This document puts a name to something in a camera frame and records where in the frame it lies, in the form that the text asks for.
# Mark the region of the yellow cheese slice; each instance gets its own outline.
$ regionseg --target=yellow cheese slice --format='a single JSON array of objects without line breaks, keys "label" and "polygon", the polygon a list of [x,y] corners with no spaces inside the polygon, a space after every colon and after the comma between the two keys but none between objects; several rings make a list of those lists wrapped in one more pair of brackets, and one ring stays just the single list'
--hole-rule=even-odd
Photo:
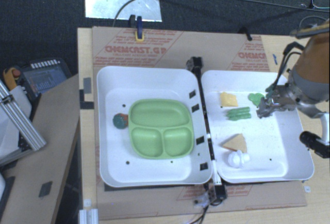
[{"label": "yellow cheese slice", "polygon": [[222,147],[232,151],[241,150],[243,153],[247,152],[246,142],[243,134],[237,134],[234,138],[226,141]]},{"label": "yellow cheese slice", "polygon": [[221,106],[238,106],[236,96],[222,92],[220,94]]}]

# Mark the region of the wooden table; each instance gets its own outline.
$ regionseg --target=wooden table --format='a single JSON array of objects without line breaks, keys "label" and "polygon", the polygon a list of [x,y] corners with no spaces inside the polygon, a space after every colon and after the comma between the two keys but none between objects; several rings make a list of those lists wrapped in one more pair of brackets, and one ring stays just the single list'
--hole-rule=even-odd
[{"label": "wooden table", "polygon": [[[275,64],[273,55],[277,57],[278,64],[282,58],[282,52],[288,43],[295,39],[287,36],[261,36],[266,52],[270,71],[277,72],[278,65]],[[307,40],[299,41],[305,45]],[[92,68],[92,29],[78,29],[78,53],[79,53],[79,75],[93,78]],[[292,68],[294,60],[289,62],[288,67]],[[84,79],[79,78],[79,88],[83,89]],[[85,94],[85,101],[93,101],[93,91]],[[322,103],[319,106],[323,111],[329,111],[329,104]],[[321,125],[316,120],[311,120],[299,113],[304,130],[312,131],[321,135]],[[84,209],[96,208],[96,180],[95,180],[95,133],[94,113],[92,109],[80,111],[81,120],[81,164],[82,164],[82,197],[90,199],[91,204],[85,205]],[[330,203],[330,175],[329,160],[322,159],[312,153],[315,164],[314,176],[304,183],[310,187],[311,192],[306,193],[308,206],[291,207],[284,209],[250,210],[238,212],[222,212],[206,214],[204,224],[240,224],[240,223],[327,223],[330,219],[328,205]],[[146,224],[146,223],[190,223],[198,215],[179,215],[148,218],[131,218],[118,220],[103,220],[100,224]]]},{"label": "wooden table", "polygon": [[[1,223],[55,223],[79,129],[78,76],[41,96],[33,119],[46,145],[3,172],[15,177]],[[49,193],[40,195],[43,186]]]}]

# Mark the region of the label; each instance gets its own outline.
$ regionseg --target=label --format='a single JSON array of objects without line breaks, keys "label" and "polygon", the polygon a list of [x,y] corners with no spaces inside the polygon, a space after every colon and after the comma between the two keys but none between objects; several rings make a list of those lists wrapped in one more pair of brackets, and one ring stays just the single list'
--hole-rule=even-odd
[{"label": "label", "polygon": [[176,200],[192,200],[204,193],[205,189],[203,185],[185,186]]},{"label": "label", "polygon": [[94,56],[95,67],[154,67],[182,35],[182,31],[144,29],[144,41],[135,39],[135,29],[126,28]]},{"label": "label", "polygon": [[228,197],[246,197],[249,195],[249,192],[252,188],[252,185],[229,185],[226,186]]},{"label": "label", "polygon": [[269,72],[261,36],[253,36],[252,41],[246,40],[227,70]]}]

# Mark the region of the blue tape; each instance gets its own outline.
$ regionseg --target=blue tape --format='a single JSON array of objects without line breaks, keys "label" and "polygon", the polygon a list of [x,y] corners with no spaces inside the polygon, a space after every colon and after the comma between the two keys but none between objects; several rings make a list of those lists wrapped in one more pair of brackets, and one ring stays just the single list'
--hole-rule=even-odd
[{"label": "blue tape", "polygon": [[273,58],[274,58],[275,64],[277,65],[277,60],[276,60],[276,55],[275,54],[273,54]]}]

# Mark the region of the green divided plate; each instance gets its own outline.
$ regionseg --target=green divided plate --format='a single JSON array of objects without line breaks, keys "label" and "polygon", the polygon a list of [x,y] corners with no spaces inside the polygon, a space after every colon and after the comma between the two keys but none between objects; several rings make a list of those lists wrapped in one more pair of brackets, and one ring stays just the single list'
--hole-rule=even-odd
[{"label": "green divided plate", "polygon": [[176,100],[136,101],[129,109],[128,128],[134,150],[144,158],[181,158],[194,145],[190,112]]}]

